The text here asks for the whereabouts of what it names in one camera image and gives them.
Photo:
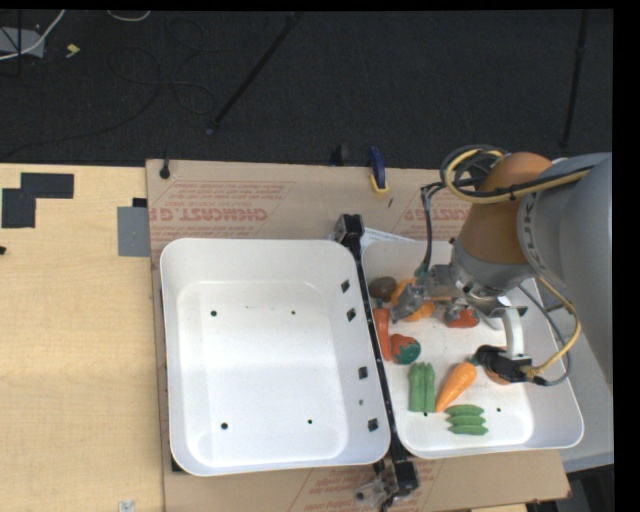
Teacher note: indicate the brown potato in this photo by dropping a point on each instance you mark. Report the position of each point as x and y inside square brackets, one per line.
[382, 288]

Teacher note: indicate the red strawberry with green leaves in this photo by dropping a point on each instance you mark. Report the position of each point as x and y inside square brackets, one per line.
[404, 349]

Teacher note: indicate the orange carrot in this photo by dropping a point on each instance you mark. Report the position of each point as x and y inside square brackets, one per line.
[455, 384]

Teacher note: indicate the orange bell pepper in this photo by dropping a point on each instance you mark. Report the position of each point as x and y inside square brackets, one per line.
[424, 312]

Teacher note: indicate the white paper label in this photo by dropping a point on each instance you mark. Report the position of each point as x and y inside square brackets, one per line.
[385, 235]

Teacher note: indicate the black cylinder on white bracket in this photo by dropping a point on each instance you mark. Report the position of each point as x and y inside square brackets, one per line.
[514, 335]

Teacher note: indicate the green asparagus bundle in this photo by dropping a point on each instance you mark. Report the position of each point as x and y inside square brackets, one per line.
[421, 390]

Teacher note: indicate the thin black rod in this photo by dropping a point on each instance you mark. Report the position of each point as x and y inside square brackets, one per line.
[376, 345]

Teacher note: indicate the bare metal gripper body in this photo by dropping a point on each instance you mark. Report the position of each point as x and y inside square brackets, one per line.
[445, 281]

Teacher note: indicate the green pea pods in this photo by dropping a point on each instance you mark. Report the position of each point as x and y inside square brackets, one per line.
[466, 420]

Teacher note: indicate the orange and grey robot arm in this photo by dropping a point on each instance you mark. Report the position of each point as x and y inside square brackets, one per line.
[565, 225]

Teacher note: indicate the brown cardboard board red print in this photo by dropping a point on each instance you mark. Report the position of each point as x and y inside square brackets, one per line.
[300, 210]

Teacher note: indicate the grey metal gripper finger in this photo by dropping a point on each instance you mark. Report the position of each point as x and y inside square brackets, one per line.
[407, 301]
[455, 312]

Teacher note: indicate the white plastic tray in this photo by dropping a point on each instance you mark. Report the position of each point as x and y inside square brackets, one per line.
[270, 360]
[450, 440]

